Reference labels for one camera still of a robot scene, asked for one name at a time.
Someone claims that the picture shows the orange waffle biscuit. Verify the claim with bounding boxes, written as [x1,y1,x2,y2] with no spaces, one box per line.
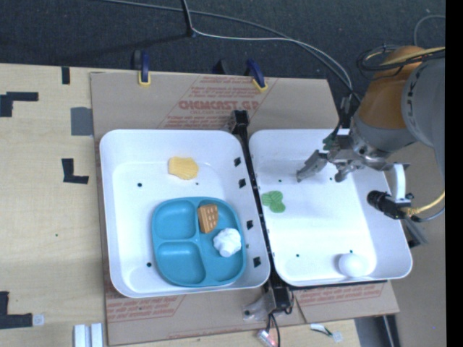
[197,203,220,235]

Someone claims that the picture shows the black cylinder on white bracket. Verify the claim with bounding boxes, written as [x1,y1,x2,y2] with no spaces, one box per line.
[366,162,414,220]

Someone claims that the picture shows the blue divided plate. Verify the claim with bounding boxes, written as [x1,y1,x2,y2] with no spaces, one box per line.
[150,196,247,288]

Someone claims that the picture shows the thin black rod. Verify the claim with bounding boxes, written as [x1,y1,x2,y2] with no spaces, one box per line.
[238,131,287,289]

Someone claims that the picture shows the brown cardboard board red print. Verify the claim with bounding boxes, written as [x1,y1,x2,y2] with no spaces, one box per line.
[89,71,401,347]

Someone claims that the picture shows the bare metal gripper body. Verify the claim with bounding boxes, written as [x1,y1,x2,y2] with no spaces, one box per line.
[326,130,391,174]

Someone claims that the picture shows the white plastic tray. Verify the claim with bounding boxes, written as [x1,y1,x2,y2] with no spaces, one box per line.
[248,128,414,288]
[98,128,272,299]

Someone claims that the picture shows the black block with thin wires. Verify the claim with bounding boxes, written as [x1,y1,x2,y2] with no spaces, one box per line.
[270,283,294,313]
[230,109,252,135]

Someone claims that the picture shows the white egg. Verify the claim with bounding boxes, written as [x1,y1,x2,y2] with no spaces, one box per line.
[337,252,369,278]

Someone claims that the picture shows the green lettuce leaf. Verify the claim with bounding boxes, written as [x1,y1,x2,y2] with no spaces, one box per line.
[260,190,286,215]

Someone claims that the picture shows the yellow ridged crisp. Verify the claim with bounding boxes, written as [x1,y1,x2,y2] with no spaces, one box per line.
[167,156,200,181]

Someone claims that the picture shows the white cauliflower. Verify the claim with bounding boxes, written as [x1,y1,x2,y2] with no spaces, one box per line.
[212,227,242,258]

